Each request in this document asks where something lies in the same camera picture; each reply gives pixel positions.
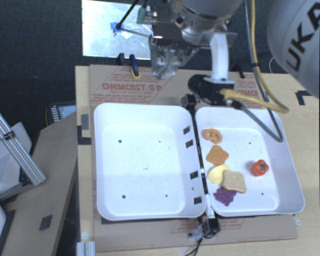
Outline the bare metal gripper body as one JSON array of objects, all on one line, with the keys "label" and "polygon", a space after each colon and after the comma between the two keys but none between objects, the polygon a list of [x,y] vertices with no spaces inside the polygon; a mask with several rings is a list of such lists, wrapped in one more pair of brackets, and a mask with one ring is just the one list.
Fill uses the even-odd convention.
[{"label": "bare metal gripper body", "polygon": [[149,48],[153,55],[177,50],[208,48],[213,32],[211,9],[154,9],[149,12],[151,36]]}]

